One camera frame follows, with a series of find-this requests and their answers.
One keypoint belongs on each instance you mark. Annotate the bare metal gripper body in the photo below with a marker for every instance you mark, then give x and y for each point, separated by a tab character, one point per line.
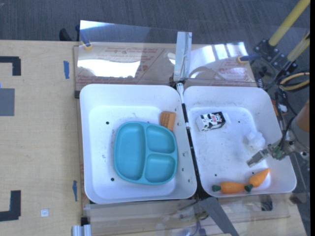
292	148

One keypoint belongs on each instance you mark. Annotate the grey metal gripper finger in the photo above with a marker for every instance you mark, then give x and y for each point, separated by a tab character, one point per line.
262	152
253	161

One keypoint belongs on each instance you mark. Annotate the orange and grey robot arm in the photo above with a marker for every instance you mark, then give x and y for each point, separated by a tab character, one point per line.
302	122

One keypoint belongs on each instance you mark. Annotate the orange toy carrot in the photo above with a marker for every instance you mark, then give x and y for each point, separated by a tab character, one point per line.
231	187
259	178

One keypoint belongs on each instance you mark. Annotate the white plastic tray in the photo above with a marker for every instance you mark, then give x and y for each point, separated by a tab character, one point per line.
103	141
226	154

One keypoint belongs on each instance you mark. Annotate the cow print milk carton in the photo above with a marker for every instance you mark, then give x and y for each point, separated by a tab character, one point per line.
211	121

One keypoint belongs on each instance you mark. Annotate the thin black and white rod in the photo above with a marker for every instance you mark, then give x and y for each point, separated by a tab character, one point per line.
187	125

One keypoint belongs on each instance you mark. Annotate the orange toy waffle biscuit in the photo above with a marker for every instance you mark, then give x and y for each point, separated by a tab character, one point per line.
167	120

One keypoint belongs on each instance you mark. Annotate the blue divided plate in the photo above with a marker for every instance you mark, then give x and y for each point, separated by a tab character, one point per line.
130	151

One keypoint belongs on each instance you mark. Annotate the brown cardboard board red print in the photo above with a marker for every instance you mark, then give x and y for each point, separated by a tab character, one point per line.
157	58

